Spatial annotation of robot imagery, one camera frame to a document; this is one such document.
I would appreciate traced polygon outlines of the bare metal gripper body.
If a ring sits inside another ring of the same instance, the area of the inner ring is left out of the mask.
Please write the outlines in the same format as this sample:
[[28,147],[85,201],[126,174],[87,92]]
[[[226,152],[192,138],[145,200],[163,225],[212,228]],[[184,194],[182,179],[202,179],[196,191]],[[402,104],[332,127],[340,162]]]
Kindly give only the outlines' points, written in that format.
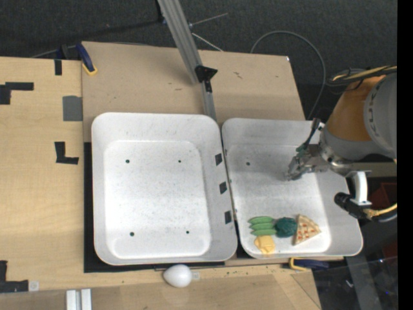
[[325,144],[300,145],[296,149],[297,168],[305,167],[306,173],[332,170],[344,174],[350,170],[352,162],[343,158]]

